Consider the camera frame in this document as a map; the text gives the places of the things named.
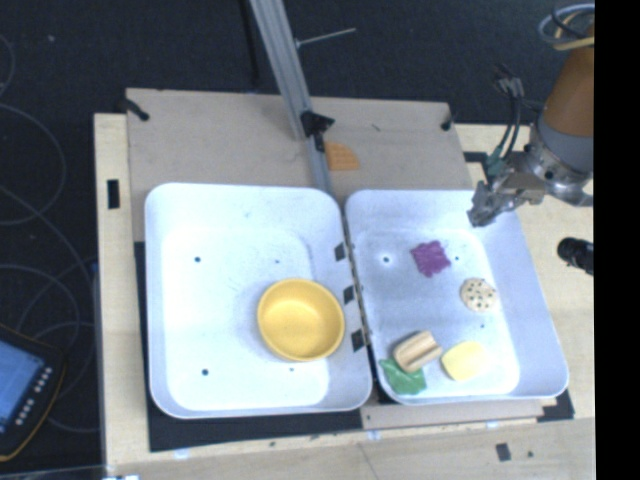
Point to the yellow bowl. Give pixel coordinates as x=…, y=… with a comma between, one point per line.
x=300, y=320

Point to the yellow toy cheese block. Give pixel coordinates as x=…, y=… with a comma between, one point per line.
x=464, y=361

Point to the tan chocolate chip biscuit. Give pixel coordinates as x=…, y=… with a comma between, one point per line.
x=478, y=295

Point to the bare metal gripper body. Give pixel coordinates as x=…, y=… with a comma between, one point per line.
x=537, y=180

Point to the green toy lettuce leaf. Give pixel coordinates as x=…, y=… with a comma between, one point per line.
x=402, y=380

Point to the brown cardboard board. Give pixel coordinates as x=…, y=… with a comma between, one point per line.
x=225, y=138

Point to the black cylinder on white bracket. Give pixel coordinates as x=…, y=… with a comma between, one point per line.
x=577, y=253

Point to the white plastic tray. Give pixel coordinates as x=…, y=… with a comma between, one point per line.
x=430, y=313
x=210, y=318

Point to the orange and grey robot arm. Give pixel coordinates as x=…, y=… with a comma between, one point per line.
x=570, y=93

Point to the purple toy grapes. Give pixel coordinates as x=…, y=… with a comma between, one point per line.
x=430, y=259

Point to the tan toy bread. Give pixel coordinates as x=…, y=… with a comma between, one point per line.
x=416, y=350

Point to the thin black and white rod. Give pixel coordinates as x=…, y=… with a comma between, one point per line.
x=356, y=283

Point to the orange flat wedge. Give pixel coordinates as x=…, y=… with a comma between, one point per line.
x=342, y=158

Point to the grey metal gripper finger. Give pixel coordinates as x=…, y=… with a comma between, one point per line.
x=477, y=208
x=494, y=207

